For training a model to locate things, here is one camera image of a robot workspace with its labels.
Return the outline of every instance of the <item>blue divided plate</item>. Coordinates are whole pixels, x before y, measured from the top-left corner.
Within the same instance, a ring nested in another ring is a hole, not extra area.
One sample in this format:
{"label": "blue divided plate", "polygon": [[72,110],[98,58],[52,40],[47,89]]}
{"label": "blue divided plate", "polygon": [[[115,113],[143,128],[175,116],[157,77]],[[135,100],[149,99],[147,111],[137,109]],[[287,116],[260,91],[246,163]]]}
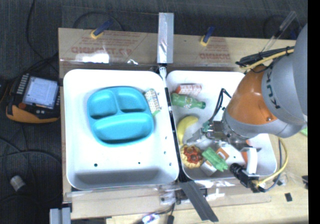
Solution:
{"label": "blue divided plate", "polygon": [[134,87],[101,89],[87,101],[91,131],[108,146],[128,145],[148,138],[154,131],[153,117],[144,95]]}

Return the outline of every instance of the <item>metal bracket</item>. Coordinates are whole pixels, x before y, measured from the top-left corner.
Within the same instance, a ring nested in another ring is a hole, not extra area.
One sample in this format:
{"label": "metal bracket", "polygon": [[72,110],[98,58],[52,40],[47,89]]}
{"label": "metal bracket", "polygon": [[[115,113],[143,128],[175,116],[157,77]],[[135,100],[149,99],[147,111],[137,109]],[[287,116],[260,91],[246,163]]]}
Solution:
{"label": "metal bracket", "polygon": [[174,55],[174,14],[159,13],[157,63],[173,63]]}
{"label": "metal bracket", "polygon": [[71,224],[71,210],[69,207],[50,209],[50,224]]}

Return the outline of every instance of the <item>yellow banana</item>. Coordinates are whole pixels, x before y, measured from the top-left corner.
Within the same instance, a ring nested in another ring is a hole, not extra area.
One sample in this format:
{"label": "yellow banana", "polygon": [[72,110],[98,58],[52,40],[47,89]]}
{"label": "yellow banana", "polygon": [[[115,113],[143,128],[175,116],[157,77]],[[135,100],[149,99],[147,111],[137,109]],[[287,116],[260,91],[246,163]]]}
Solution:
{"label": "yellow banana", "polygon": [[186,129],[197,123],[198,122],[198,118],[196,116],[193,116],[193,115],[188,115],[186,116],[185,118],[183,118],[179,123],[178,123],[178,126],[176,128],[176,135],[178,137],[178,142],[179,142],[179,145],[182,145],[183,144],[183,135],[186,131]]}

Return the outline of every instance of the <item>toy food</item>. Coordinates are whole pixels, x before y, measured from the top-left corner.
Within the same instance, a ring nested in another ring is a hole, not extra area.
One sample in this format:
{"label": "toy food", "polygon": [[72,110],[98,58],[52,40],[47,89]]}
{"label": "toy food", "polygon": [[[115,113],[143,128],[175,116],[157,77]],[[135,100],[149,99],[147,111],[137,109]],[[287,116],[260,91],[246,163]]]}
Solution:
{"label": "toy food", "polygon": [[185,118],[183,118],[179,123],[178,123],[178,126],[176,128],[176,133],[177,133],[177,137],[178,137],[178,141],[179,141],[179,145],[182,145],[183,144],[183,135],[186,131],[186,129],[197,123],[198,122],[198,118],[196,116],[193,116],[193,115],[188,115],[186,116]]}
{"label": "toy food", "polygon": [[204,161],[201,154],[201,150],[193,145],[184,145],[180,149],[180,156],[183,164],[189,169],[200,167]]}

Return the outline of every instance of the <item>black cable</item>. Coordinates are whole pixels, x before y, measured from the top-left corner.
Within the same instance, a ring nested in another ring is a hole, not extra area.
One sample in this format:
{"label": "black cable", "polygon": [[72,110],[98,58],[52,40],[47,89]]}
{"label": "black cable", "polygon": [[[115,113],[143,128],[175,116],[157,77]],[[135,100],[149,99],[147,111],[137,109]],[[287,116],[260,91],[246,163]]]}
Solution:
{"label": "black cable", "polygon": [[[262,33],[263,33],[263,37],[266,38],[266,39],[269,39],[272,36],[272,35],[267,35],[267,32],[266,32],[267,24],[268,24],[268,22],[272,21],[275,18],[281,18],[283,20],[284,18],[286,18],[286,16],[284,16],[284,15],[272,15],[272,16],[270,16],[270,17],[265,19],[265,21],[263,22],[263,25],[262,25]],[[296,28],[297,29],[297,33],[299,34],[301,29],[302,29],[302,26],[301,26],[301,24],[300,24],[300,22],[299,22],[297,17],[295,18],[295,21],[297,23],[297,28]]]}
{"label": "black cable", "polygon": [[[53,155],[49,154],[49,153],[46,153],[46,152],[42,152],[42,151],[34,151],[34,150],[28,150],[28,151],[20,151],[16,146],[14,146],[12,143],[6,141],[5,139],[1,138],[0,137],[0,142],[3,142],[5,144],[7,144],[8,146],[12,147],[13,149],[15,149],[17,152],[16,153],[11,153],[11,154],[7,154],[5,153],[5,155],[2,155],[0,156],[0,159],[4,159],[6,160],[6,158],[8,156],[13,156],[13,155],[22,155],[26,160],[27,160],[27,155],[28,154],[39,154],[39,155],[45,155],[45,156],[48,156],[50,157],[51,159],[53,159],[55,162],[58,163],[59,166],[61,166],[61,162],[60,160],[58,160],[57,158],[55,158]],[[36,178],[35,178],[35,175],[33,173],[33,170],[32,170],[32,176],[33,176],[33,181],[35,182],[34,185],[36,185]],[[59,191],[59,193],[55,194],[52,198],[49,198],[47,200],[41,200],[41,203],[49,203],[55,199],[57,199],[58,197],[60,197],[62,195],[62,190]]]}
{"label": "black cable", "polygon": [[38,202],[38,200],[36,198],[34,198],[32,196],[24,195],[24,194],[12,194],[12,195],[9,195],[9,196],[7,196],[5,198],[0,199],[0,207],[5,206],[6,205],[5,203],[8,203],[11,200],[17,200],[17,199],[27,200],[28,202],[31,202],[33,205],[36,206],[36,211],[34,211],[33,214],[32,214],[33,220],[30,223],[39,223],[39,222],[36,221],[37,217],[39,217],[39,216],[37,216],[37,213],[39,215],[40,212],[42,210],[44,210],[45,208],[43,207],[43,205],[41,205]]}
{"label": "black cable", "polygon": [[156,212],[154,212],[155,214],[167,214],[167,213],[169,213],[169,212],[173,212],[173,209],[174,209],[174,207],[175,207],[175,202],[171,205],[171,207],[170,208],[168,208],[168,209],[165,209],[164,211],[156,211]]}
{"label": "black cable", "polygon": [[215,110],[214,110],[214,113],[213,113],[213,115],[212,115],[212,117],[209,119],[209,123],[210,122],[213,122],[213,120],[214,120],[214,118],[215,118],[215,116],[218,114],[218,111],[220,110],[220,108],[222,107],[222,103],[223,103],[223,96],[224,96],[224,94],[226,94],[229,98],[231,98],[231,95],[224,89],[224,88],[222,88],[221,90],[220,90],[220,93],[219,93],[219,97],[218,97],[218,100],[217,100],[217,103],[216,103],[216,105],[215,105]]}
{"label": "black cable", "polygon": [[[23,135],[23,137],[24,137],[24,139],[23,139],[23,141],[24,141],[24,146],[25,146],[25,150],[26,151],[28,151],[29,149],[28,149],[28,145],[27,145],[27,139],[26,139],[26,134],[25,134],[25,130],[24,130],[24,126],[23,126],[23,124],[21,123],[20,124],[20,126],[21,126],[21,131],[22,131],[22,135]],[[28,168],[30,168],[30,170],[31,170],[31,176],[32,176],[32,181],[33,181],[33,183],[34,183],[34,185],[36,185],[36,183],[37,183],[37,181],[36,181],[36,178],[35,178],[35,173],[34,173],[34,171],[33,171],[33,168],[32,168],[32,165],[30,164],[30,160],[29,160],[29,158],[28,158],[28,156],[26,155],[26,156],[24,156],[27,160],[27,167]]]}
{"label": "black cable", "polygon": [[[104,15],[104,16],[108,16],[109,17],[110,13],[106,12],[106,11],[89,11],[89,12],[86,12],[86,13],[82,14],[81,16],[79,16],[75,20],[75,22],[72,25],[72,28],[74,28],[74,29],[77,28],[79,26],[79,24],[81,23],[82,19],[87,17],[87,16],[90,16],[90,15]],[[120,24],[120,22],[117,19],[115,19],[114,17],[110,17],[110,18],[112,18],[119,25],[120,29],[122,31],[124,31],[124,28],[122,27],[122,25]]]}
{"label": "black cable", "polygon": [[172,210],[171,210],[171,213],[170,213],[170,215],[172,215],[173,214],[173,211],[174,211],[174,209],[175,209],[175,203],[172,205]]}
{"label": "black cable", "polygon": [[251,65],[251,64],[256,63],[257,61],[260,61],[263,58],[270,57],[274,54],[277,54],[277,53],[280,53],[283,51],[288,51],[291,49],[294,49],[294,47],[292,46],[292,47],[286,47],[286,48],[281,48],[281,49],[259,52],[257,54],[252,54],[252,55],[241,58],[239,61],[236,62],[236,64],[241,67],[245,67],[247,65]]}
{"label": "black cable", "polygon": [[270,65],[268,65],[268,66],[264,66],[264,65],[261,65],[261,66],[264,66],[264,68],[263,69],[261,69],[261,70],[259,70],[259,71],[256,71],[255,69],[250,69],[251,71],[253,71],[254,73],[256,73],[256,74],[259,74],[259,73],[263,73],[264,71],[266,71],[267,69],[269,69],[271,66],[273,66],[274,65],[274,62],[272,61],[271,63],[270,63]]}
{"label": "black cable", "polygon": [[[13,137],[15,137],[17,134],[18,134],[18,132],[19,131],[17,131],[10,139],[9,139],[9,141],[11,141],[12,140],[12,138]],[[11,142],[9,142],[9,141],[7,141],[7,140],[5,140],[4,138],[2,138],[2,137],[0,137],[0,142],[2,142],[2,143],[5,143],[6,145],[5,145],[5,147],[4,147],[4,152],[3,152],[3,157],[4,157],[4,161],[2,162],[2,168],[3,168],[3,170],[4,170],[4,173],[6,174],[5,176],[6,176],[6,178],[7,178],[7,180],[8,180],[8,182],[10,182],[10,179],[11,179],[11,177],[9,177],[7,174],[7,162],[6,162],[6,155],[7,155],[7,152],[8,152],[8,148],[9,147],[11,147],[11,148],[13,148],[15,151],[18,151],[18,152],[20,152],[20,150],[16,147],[16,146],[14,146]],[[27,172],[28,172],[28,167],[29,167],[29,165],[27,165],[27,168],[25,169],[25,174],[24,174],[24,176],[27,176]]]}
{"label": "black cable", "polygon": [[25,72],[38,72],[40,69],[44,68],[45,65],[48,65],[50,64],[51,61],[55,60],[55,59],[58,59],[58,52],[56,52],[54,55],[52,55],[51,57],[48,57],[48,58],[44,58],[44,59],[41,59],[37,62],[35,62],[32,66],[30,66],[28,69],[26,69],[24,71]]}
{"label": "black cable", "polygon": [[[20,150],[15,146],[15,145],[13,145],[12,143],[10,143],[9,141],[6,141],[5,139],[3,139],[3,138],[1,138],[0,137],[0,141],[1,142],[3,142],[3,143],[5,143],[6,144],[6,147],[5,147],[5,151],[4,151],[4,161],[2,162],[3,164],[2,164],[2,166],[3,166],[3,169],[4,169],[4,172],[5,172],[5,174],[6,174],[6,177],[7,177],[7,179],[9,179],[8,178],[8,171],[7,171],[7,165],[6,165],[6,155],[7,155],[7,148],[8,148],[8,146],[9,147],[11,147],[11,148],[13,148],[14,150],[16,150],[16,151],[19,151],[20,152]],[[30,164],[29,164],[29,160],[28,160],[28,158],[27,158],[27,156],[23,156],[25,159],[26,159],[26,161],[27,161],[27,169],[26,169],[26,174],[25,174],[25,176],[27,175],[27,172],[28,172],[28,168],[30,167],[31,168],[31,166],[30,166]],[[35,175],[34,175],[34,172],[33,172],[33,170],[32,170],[32,168],[31,168],[31,174],[32,174],[32,179],[35,181]],[[5,202],[7,202],[7,201],[10,201],[10,200],[13,200],[13,199],[27,199],[28,201],[31,201],[33,204],[35,204],[36,206],[37,206],[37,208],[38,209],[40,209],[40,204],[38,203],[38,199],[36,198],[36,197],[33,197],[33,196],[30,196],[30,195],[24,195],[24,194],[13,194],[13,195],[9,195],[9,196],[7,196],[7,197],[5,197],[5,198],[2,198],[2,199],[0,199],[0,205],[4,205],[4,203]]]}
{"label": "black cable", "polygon": [[[27,22],[26,22],[26,26],[25,26],[25,33],[26,33],[26,41],[29,45],[29,47],[32,49],[32,51],[37,54],[40,58],[42,58],[43,60],[45,59],[32,45],[31,41],[30,41],[30,35],[29,35],[29,31],[30,31],[30,20],[31,20],[31,15],[34,11],[34,7],[36,5],[36,0],[32,0],[32,4],[29,10],[29,14],[28,14],[28,18],[27,18]],[[58,70],[49,63],[49,65],[58,73]]]}

